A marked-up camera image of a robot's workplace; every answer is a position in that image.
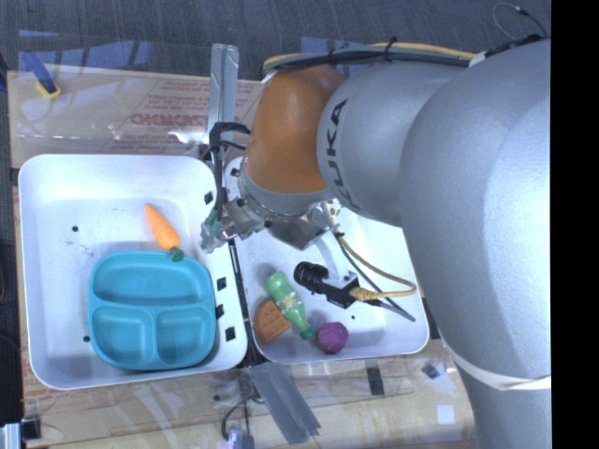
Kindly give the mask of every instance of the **duct tape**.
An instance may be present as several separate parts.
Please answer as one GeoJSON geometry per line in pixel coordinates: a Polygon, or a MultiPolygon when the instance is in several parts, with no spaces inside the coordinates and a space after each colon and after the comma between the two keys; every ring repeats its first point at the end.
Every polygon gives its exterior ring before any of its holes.
{"type": "Polygon", "coordinates": [[[496,374],[475,366],[458,355],[451,347],[443,340],[447,352],[451,355],[456,365],[470,374],[473,378],[486,384],[493,389],[499,391],[538,391],[541,389],[551,389],[551,374],[542,376],[538,379],[522,379],[512,376],[504,376],[496,374]]]}

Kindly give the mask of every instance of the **white tray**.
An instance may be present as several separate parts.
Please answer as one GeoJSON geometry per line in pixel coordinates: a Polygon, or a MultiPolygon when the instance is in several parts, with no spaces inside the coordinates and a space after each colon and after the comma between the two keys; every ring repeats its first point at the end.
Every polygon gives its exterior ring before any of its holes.
{"type": "Polygon", "coordinates": [[[213,204],[204,196],[214,195],[214,187],[211,171],[186,156],[47,154],[23,165],[19,195],[29,352],[42,383],[57,389],[133,383],[229,369],[243,359],[247,334],[228,248],[206,255],[198,245],[201,222],[213,204]],[[158,249],[145,220],[146,202],[167,216],[180,233],[182,250],[211,273],[216,305],[223,305],[211,354],[191,368],[117,369],[102,361],[86,338],[87,284],[95,263],[113,251],[158,249]]]}
{"type": "MultiPolygon", "coordinates": [[[[235,177],[231,176],[235,172],[232,172],[232,169],[239,169],[240,163],[241,159],[237,159],[227,167],[225,173],[227,188],[235,187],[235,177]]],[[[332,206],[338,209],[339,203],[335,202],[332,206]]],[[[417,282],[400,228],[362,218],[348,209],[342,209],[335,219],[336,223],[340,224],[345,239],[367,261],[388,273],[417,282]]],[[[344,263],[345,260],[340,255],[334,237],[330,236],[328,242],[325,251],[332,252],[331,254],[337,252],[334,255],[335,260],[344,263]]],[[[429,340],[429,324],[419,292],[408,297],[393,298],[397,304],[416,318],[415,322],[409,321],[396,312],[360,302],[355,302],[344,310],[327,302],[324,295],[312,295],[308,289],[293,280],[294,269],[302,261],[327,265],[327,259],[316,245],[299,251],[263,230],[246,240],[237,240],[237,249],[250,319],[253,318],[258,305],[269,297],[264,289],[264,280],[274,270],[281,270],[300,295],[305,305],[308,322],[314,329],[318,329],[326,322],[339,321],[349,331],[346,346],[336,355],[327,355],[319,350],[314,338],[302,340],[294,327],[267,345],[261,344],[253,335],[258,350],[270,361],[294,364],[407,355],[420,351],[429,340]]],[[[383,291],[409,289],[365,267],[361,268],[383,291]]],[[[358,276],[358,280],[361,286],[370,287],[363,278],[358,276]]]]}

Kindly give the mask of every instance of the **purple ball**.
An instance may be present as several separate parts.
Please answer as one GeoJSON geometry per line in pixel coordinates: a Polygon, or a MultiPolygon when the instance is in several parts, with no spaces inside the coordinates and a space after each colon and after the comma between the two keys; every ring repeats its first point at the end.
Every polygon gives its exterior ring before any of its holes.
{"type": "Polygon", "coordinates": [[[325,323],[316,331],[316,345],[329,355],[339,353],[348,339],[347,328],[341,323],[325,323]]]}

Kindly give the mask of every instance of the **white band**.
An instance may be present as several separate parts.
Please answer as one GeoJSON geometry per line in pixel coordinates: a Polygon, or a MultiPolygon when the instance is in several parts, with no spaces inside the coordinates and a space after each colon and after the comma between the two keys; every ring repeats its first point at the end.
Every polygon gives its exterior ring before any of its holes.
{"type": "Polygon", "coordinates": [[[551,389],[551,374],[538,379],[521,379],[513,378],[511,376],[503,376],[502,374],[495,374],[494,372],[478,368],[474,364],[469,363],[463,357],[458,355],[453,349],[451,349],[445,340],[444,343],[447,352],[451,355],[454,362],[460,366],[460,368],[481,383],[486,384],[494,389],[499,391],[536,391],[539,389],[551,389]]]}

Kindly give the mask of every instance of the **gray carpet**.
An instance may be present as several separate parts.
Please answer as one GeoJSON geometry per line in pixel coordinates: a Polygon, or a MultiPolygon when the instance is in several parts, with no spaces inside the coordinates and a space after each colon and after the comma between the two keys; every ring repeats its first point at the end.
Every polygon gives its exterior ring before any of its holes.
{"type": "MultiPolygon", "coordinates": [[[[209,58],[189,58],[183,46],[227,43],[240,49],[241,78],[254,80],[269,56],[326,47],[328,40],[373,43],[395,36],[484,51],[509,40],[505,32],[518,38],[541,32],[532,19],[505,6],[496,12],[502,31],[492,15],[501,2],[525,8],[551,33],[551,0],[0,0],[0,52],[10,68],[17,68],[19,51],[42,45],[22,31],[85,36],[81,41],[87,43],[94,38],[143,40],[171,45],[153,62],[154,69],[206,75],[209,58]]],[[[21,414],[13,347],[19,333],[8,145],[7,99],[0,94],[0,243],[6,287],[0,300],[0,424],[21,414]]]]}

